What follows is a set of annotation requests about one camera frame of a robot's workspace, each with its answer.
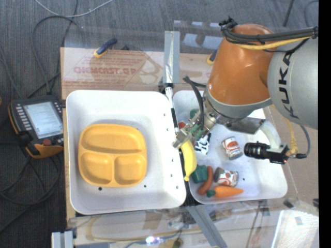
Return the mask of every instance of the orange plate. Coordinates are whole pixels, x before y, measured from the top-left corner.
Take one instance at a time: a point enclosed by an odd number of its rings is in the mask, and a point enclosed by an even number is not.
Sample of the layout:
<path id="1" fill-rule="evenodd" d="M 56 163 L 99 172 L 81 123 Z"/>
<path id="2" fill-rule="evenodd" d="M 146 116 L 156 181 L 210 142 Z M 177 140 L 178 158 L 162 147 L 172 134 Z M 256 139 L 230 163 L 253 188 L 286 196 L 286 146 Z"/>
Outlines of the orange plate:
<path id="1" fill-rule="evenodd" d="M 93 124 L 79 139 L 78 166 L 84 180 L 100 187 L 129 187 L 140 183 L 147 170 L 147 149 L 136 128 Z"/>

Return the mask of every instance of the red and white can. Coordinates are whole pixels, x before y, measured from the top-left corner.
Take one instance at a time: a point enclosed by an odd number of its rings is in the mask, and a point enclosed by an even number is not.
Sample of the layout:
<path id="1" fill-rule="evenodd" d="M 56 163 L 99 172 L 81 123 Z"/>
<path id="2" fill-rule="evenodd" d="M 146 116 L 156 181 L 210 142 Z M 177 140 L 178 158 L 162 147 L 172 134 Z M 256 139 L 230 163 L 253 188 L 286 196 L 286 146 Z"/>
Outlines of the red and white can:
<path id="1" fill-rule="evenodd" d="M 230 160 L 234 160 L 244 154 L 235 137 L 225 139 L 222 145 Z"/>

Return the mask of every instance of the toy sausage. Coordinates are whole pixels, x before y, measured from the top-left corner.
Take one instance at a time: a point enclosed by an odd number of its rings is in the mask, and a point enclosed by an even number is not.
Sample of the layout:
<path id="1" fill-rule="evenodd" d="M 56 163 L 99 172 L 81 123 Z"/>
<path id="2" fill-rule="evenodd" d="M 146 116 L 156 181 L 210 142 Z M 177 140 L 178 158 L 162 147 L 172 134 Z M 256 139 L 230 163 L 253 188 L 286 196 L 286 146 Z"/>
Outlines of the toy sausage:
<path id="1" fill-rule="evenodd" d="M 212 186 L 212 183 L 213 183 L 213 168 L 211 166 L 207 166 L 207 175 L 208 175 L 207 180 L 204 181 L 204 183 L 202 184 L 202 186 L 198 190 L 198 194 L 201 195 L 201 196 L 206 194 L 207 190 L 209 190 L 209 188 Z"/>

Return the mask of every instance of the white cable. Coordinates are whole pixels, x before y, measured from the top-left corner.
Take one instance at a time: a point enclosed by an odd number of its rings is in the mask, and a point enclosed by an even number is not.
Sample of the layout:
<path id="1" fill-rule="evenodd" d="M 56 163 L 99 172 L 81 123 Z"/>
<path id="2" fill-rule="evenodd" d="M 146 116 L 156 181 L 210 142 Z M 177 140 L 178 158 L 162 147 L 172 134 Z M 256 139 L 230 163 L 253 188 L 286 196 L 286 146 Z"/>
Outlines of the white cable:
<path id="1" fill-rule="evenodd" d="M 48 9 L 46 6 L 44 6 L 39 0 L 35 0 L 40 6 L 42 6 L 44 9 L 46 9 L 49 13 L 52 13 L 52 14 L 54 14 L 54 15 L 60 15 L 60 14 L 58 14 L 58 13 L 55 13 L 55 12 L 53 12 L 52 10 L 50 10 L 50 9 Z M 85 15 L 87 15 L 87 14 L 90 14 L 90 13 L 92 13 L 92 12 L 94 12 L 95 10 L 97 10 L 98 8 L 100 8 L 100 7 L 102 7 L 102 6 L 105 6 L 106 4 L 108 4 L 108 3 L 110 3 L 110 2 L 112 2 L 112 1 L 114 1 L 114 0 L 109 0 L 109 1 L 107 1 L 107 2 L 105 2 L 105 3 L 103 3 L 103 4 L 101 4 L 100 6 L 97 6 L 96 8 L 94 8 L 94 9 L 92 9 L 92 10 L 90 10 L 89 12 L 86 12 L 86 13 L 83 13 L 83 14 L 76 14 L 76 15 L 72 15 L 72 16 L 70 16 L 70 15 L 66 15 L 65 17 L 67 17 L 67 18 L 75 18 L 75 17 L 82 17 L 82 16 L 85 16 Z"/>

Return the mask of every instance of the toy carrot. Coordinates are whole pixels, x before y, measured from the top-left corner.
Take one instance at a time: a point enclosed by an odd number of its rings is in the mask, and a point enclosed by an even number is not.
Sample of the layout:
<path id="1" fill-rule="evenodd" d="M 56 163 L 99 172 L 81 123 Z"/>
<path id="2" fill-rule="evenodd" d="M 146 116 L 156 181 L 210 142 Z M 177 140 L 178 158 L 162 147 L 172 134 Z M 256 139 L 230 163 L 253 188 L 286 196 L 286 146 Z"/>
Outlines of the toy carrot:
<path id="1" fill-rule="evenodd" d="M 214 190 L 207 191 L 207 197 L 228 197 L 241 194 L 244 190 L 240 188 L 227 187 L 225 185 L 219 185 L 214 188 Z"/>

